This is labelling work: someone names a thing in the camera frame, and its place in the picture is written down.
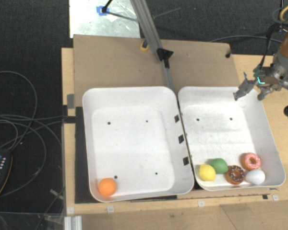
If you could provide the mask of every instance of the toy food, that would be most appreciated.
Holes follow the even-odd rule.
[[[214,168],[217,174],[223,174],[228,171],[228,165],[224,159],[213,159],[210,165]]]
[[[260,169],[251,170],[246,174],[245,180],[251,184],[259,185],[264,182],[265,174]]]
[[[203,181],[214,181],[216,178],[216,171],[209,164],[202,164],[198,172]]]
[[[244,180],[244,171],[237,165],[229,166],[225,178],[231,184],[240,184]]]
[[[241,159],[241,165],[248,171],[258,169],[261,165],[260,158],[255,153],[246,153]]]
[[[115,193],[116,183],[111,178],[104,178],[98,184],[98,191],[102,196],[108,197]]]

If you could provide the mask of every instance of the wooden table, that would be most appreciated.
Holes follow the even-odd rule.
[[[88,41],[90,40],[94,41],[95,38],[90,37]],[[129,40],[135,44],[141,42],[140,39],[128,39],[124,43],[128,42],[129,44]],[[214,57],[221,57],[211,56],[213,48],[217,52],[222,52],[223,55],[229,49],[228,45],[225,44],[200,42],[187,42],[186,44],[188,45],[188,49],[181,49],[181,46],[184,45],[183,41],[163,40],[163,45],[167,45],[168,47],[177,46],[174,52],[178,51],[178,57],[170,59],[170,64],[174,65],[173,67],[171,66],[174,84],[176,81],[176,86],[179,85],[180,87],[181,84],[177,84],[177,79],[182,78],[183,76],[178,75],[183,73],[177,71],[175,64],[181,64],[186,60],[190,64],[191,61],[200,74],[201,71],[207,69],[210,60],[214,61],[211,64],[211,67],[213,67],[216,64]],[[77,47],[80,46],[74,42],[74,49],[62,49],[64,105],[68,104],[68,96],[77,92],[77,90],[75,91],[74,68],[76,62],[74,59],[74,50],[79,50]],[[191,57],[190,59],[192,53],[197,54],[197,57]],[[247,55],[232,55],[228,61],[221,59],[221,66],[231,64],[233,67],[231,69],[234,69],[230,76],[234,79],[229,83],[229,86],[233,86],[233,83],[242,82],[244,71],[251,76],[252,70],[260,60],[261,56]],[[266,57],[265,65],[268,66],[271,62],[272,57]],[[214,78],[215,82],[221,83],[221,86],[226,86],[228,83],[226,79],[217,81],[220,78],[219,74],[214,76],[210,73],[210,76]],[[196,77],[194,81],[194,86],[204,86],[203,83],[196,85]],[[83,229],[195,229],[195,227],[199,229],[250,229],[249,227],[253,227],[254,229],[288,229],[288,119],[283,115],[283,110],[288,105],[288,91],[282,90],[281,92],[269,94],[263,100],[263,104],[286,172],[286,181],[282,186],[277,188],[262,187],[217,192],[195,190],[178,196],[176,200],[166,201],[75,204],[75,124],[64,124],[63,160],[67,215],[82,215]],[[70,103],[68,115],[75,115],[75,108]],[[202,201],[205,207],[199,207]],[[115,213],[108,213],[108,207],[114,207]]]

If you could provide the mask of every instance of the teal light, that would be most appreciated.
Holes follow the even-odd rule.
[[[258,83],[259,83],[259,84],[265,84],[265,82],[260,82],[259,77],[257,77],[257,80],[258,80]]]

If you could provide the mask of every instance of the yellow cable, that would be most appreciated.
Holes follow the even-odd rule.
[[[288,22],[288,21],[286,21],[285,19],[284,19],[284,15],[285,15],[285,13],[288,11],[288,6],[286,7],[286,8],[284,8],[282,11],[281,11],[281,13],[279,14],[279,20],[280,21],[283,21],[283,22]]]

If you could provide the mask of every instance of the orange ball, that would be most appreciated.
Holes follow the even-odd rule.
[[[104,197],[109,197],[116,191],[116,183],[111,178],[104,178],[98,184],[98,191]]]

